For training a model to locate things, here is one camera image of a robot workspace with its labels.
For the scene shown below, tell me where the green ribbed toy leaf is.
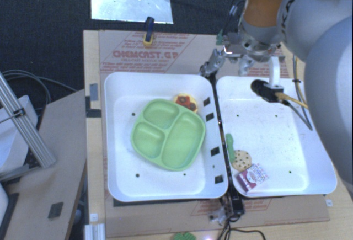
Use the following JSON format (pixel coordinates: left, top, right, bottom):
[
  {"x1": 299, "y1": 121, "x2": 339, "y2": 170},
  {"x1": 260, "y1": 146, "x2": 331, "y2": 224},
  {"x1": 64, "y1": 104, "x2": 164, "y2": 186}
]
[{"x1": 173, "y1": 231, "x2": 197, "y2": 240}]

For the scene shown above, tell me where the white plastic tray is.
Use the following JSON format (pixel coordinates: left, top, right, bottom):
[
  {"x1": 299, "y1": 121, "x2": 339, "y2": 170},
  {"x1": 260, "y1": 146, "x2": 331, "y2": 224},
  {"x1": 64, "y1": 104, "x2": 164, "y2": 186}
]
[
  {"x1": 104, "y1": 71, "x2": 229, "y2": 202},
  {"x1": 216, "y1": 76, "x2": 338, "y2": 198}
]

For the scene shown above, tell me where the green toy vegetable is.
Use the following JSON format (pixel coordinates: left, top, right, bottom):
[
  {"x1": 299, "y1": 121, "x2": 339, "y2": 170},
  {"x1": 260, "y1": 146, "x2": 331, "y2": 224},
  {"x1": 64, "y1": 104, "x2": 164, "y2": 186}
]
[{"x1": 225, "y1": 133, "x2": 237, "y2": 163}]

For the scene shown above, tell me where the brown cardboard board red print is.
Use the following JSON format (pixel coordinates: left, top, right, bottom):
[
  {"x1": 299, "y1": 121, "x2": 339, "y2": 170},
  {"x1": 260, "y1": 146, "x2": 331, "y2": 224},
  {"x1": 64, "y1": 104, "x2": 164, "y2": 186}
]
[{"x1": 98, "y1": 29, "x2": 330, "y2": 238}]

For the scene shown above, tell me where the pink and maroon carton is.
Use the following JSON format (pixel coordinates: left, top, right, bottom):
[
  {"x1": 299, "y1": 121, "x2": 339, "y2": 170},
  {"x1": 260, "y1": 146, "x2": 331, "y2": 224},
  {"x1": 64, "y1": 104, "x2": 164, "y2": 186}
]
[{"x1": 235, "y1": 162, "x2": 270, "y2": 193}]

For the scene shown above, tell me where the black cylinder on white bracket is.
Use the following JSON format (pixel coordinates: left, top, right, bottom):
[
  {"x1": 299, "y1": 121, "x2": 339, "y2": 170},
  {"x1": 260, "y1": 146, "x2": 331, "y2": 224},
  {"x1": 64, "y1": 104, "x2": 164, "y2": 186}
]
[{"x1": 250, "y1": 57, "x2": 285, "y2": 103}]

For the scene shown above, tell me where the yellow toy pizza slice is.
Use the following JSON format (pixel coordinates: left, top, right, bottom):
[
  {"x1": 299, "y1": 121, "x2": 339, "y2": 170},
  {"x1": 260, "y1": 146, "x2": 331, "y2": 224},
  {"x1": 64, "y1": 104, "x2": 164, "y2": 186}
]
[{"x1": 173, "y1": 93, "x2": 199, "y2": 114}]

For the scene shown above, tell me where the black block with thin wires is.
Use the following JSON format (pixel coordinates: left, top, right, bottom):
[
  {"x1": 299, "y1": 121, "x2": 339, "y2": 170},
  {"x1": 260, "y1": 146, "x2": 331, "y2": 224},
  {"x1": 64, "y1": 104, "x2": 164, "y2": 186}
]
[{"x1": 228, "y1": 191, "x2": 246, "y2": 216}]

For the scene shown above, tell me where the tan biscuit with dark chips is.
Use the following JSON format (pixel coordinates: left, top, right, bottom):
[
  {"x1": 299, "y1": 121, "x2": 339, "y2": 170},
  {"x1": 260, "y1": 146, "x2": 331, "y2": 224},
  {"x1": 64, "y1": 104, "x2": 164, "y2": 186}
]
[{"x1": 231, "y1": 149, "x2": 253, "y2": 172}]

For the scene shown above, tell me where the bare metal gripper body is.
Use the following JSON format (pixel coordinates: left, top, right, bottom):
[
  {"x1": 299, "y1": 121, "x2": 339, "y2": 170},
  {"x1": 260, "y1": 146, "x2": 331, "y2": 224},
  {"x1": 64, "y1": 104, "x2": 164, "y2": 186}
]
[{"x1": 222, "y1": 33, "x2": 286, "y2": 64}]

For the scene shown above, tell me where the green divided plate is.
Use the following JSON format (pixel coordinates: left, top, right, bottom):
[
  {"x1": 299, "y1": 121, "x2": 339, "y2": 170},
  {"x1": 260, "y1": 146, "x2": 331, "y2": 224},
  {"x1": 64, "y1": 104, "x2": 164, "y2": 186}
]
[{"x1": 130, "y1": 98, "x2": 207, "y2": 172}]

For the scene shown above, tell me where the thin black rod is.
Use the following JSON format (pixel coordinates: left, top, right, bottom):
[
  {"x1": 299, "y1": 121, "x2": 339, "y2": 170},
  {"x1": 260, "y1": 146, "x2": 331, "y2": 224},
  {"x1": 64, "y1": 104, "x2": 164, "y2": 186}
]
[{"x1": 208, "y1": 74, "x2": 236, "y2": 201}]

